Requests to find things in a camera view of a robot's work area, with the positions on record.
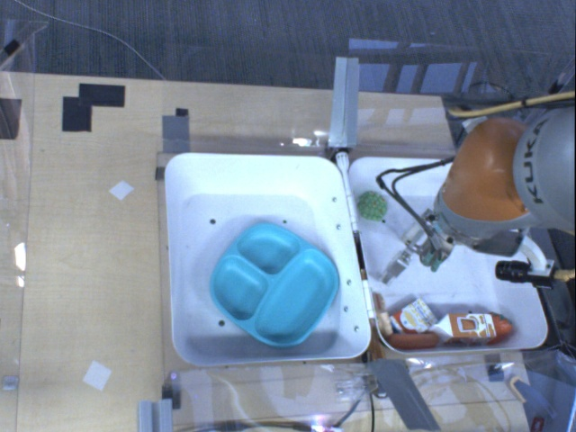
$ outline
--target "toy food package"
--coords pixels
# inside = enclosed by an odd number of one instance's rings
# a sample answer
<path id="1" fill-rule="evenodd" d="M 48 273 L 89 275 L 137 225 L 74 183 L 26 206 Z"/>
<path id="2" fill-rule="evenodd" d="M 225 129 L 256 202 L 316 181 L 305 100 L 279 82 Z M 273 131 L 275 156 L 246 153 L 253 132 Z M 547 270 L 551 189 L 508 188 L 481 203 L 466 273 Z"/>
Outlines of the toy food package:
<path id="1" fill-rule="evenodd" d="M 448 344 L 494 344 L 511 330 L 511 323 L 495 313 L 449 313 L 430 328 Z"/>
<path id="2" fill-rule="evenodd" d="M 438 320 L 422 299 L 418 298 L 391 317 L 393 328 L 399 333 L 424 333 Z"/>

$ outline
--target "blue divided plate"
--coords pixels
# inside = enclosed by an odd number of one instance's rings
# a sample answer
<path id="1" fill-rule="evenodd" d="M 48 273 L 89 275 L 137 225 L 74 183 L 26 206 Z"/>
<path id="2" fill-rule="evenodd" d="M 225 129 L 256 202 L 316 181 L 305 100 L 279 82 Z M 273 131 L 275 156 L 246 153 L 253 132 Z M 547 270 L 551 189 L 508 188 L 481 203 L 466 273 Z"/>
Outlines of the blue divided plate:
<path id="1" fill-rule="evenodd" d="M 229 319 L 273 347 L 292 347 L 316 328 L 338 291 L 338 270 L 287 229 L 257 224 L 220 258 L 211 297 Z"/>

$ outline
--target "black cable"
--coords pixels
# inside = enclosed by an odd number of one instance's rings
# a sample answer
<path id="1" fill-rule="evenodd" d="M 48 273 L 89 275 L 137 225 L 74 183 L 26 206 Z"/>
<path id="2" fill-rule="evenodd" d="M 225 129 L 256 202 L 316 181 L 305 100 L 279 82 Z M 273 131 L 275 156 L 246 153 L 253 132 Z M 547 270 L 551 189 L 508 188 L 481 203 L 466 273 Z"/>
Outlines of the black cable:
<path id="1" fill-rule="evenodd" d="M 434 235 L 434 231 L 425 223 L 425 221 L 412 209 L 412 207 L 404 200 L 404 198 L 396 191 L 396 183 L 403 179 L 404 177 L 412 176 L 417 173 L 421 173 L 422 171 L 427 171 L 432 168 L 436 167 L 443 167 L 454 161 L 454 157 L 445 158 L 443 160 L 439 160 L 434 163 L 429 163 L 426 165 L 417 165 L 417 166 L 409 166 L 407 168 L 391 168 L 386 171 L 383 171 L 376 177 L 376 183 L 380 186 L 381 189 L 386 191 L 390 197 L 392 197 L 398 204 L 408 212 L 412 218 L 416 220 L 416 222 L 420 225 L 420 227 L 424 230 L 426 235 L 429 238 L 432 238 Z M 391 189 L 386 185 L 384 181 L 384 177 L 391 174 L 391 173 L 400 173 L 400 176 L 396 177 L 392 181 Z"/>
<path id="2" fill-rule="evenodd" d="M 372 426 L 370 427 L 370 431 L 375 431 L 375 424 L 376 424 L 376 412 L 374 411 L 374 395 L 370 392 L 370 411 L 372 412 Z"/>
<path id="3" fill-rule="evenodd" d="M 374 424 L 374 403 L 372 401 L 372 394 L 368 392 L 370 395 L 370 401 L 372 403 L 372 412 L 373 412 L 373 424 Z M 333 428 L 341 427 L 344 422 L 350 418 L 358 408 L 358 405 L 362 401 L 363 397 L 360 397 L 358 400 L 354 402 L 352 407 L 346 412 L 346 414 L 340 418 L 337 422 L 334 423 L 332 426 Z M 201 428 L 186 428 L 181 430 L 180 432 L 212 432 L 212 431 L 220 431 L 220 432 L 242 432 L 243 430 L 249 430 L 251 428 L 262 428 L 262 427 L 270 427 L 270 428 L 287 428 L 291 430 L 296 430 L 299 432 L 310 432 L 311 425 L 305 424 L 303 422 L 274 422 L 274 421 L 264 421 L 264 422 L 244 422 L 244 421 L 222 421 L 218 423 L 214 423 L 211 426 L 201 427 Z"/>
<path id="4" fill-rule="evenodd" d="M 340 418 L 340 420 L 338 420 L 337 422 L 334 423 L 334 425 L 332 426 L 333 428 L 339 428 L 340 426 L 342 426 L 342 424 L 344 424 L 344 422 L 350 418 L 350 416 L 352 416 L 354 414 L 354 412 L 356 411 L 356 408 L 358 408 L 358 405 L 360 404 L 360 402 L 362 401 L 362 397 L 360 397 L 355 403 L 354 405 L 352 405 L 352 408 L 348 410 L 348 412 L 342 417 Z"/>

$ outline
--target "green toy ball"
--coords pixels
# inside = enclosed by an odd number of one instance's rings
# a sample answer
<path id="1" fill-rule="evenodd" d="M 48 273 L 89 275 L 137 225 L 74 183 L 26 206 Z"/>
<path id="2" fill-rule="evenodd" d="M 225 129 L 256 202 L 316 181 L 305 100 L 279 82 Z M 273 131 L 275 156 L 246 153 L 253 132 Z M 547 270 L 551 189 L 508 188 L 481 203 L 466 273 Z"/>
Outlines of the green toy ball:
<path id="1" fill-rule="evenodd" d="M 382 221 L 388 211 L 386 199 L 373 191 L 360 195 L 357 206 L 360 216 L 370 221 Z"/>

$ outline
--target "gray carpet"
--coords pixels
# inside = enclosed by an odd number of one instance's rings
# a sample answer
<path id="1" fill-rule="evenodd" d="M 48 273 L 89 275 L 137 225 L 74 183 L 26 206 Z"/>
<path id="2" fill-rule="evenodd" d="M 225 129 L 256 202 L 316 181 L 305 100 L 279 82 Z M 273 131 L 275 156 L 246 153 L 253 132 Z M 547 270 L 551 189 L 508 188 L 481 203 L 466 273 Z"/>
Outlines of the gray carpet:
<path id="1" fill-rule="evenodd" d="M 117 35 L 172 80 L 330 88 L 334 58 L 349 55 L 353 39 L 460 47 L 440 50 L 435 62 L 489 64 L 493 84 L 526 95 L 548 85 L 574 55 L 576 0 L 23 1 Z M 0 14 L 46 19 L 10 0 L 0 0 Z M 389 64 L 392 55 L 418 64 L 427 56 L 401 58 L 406 54 L 374 46 L 352 54 L 366 65 Z M 117 41 L 60 22 L 38 37 L 37 69 L 155 76 Z"/>

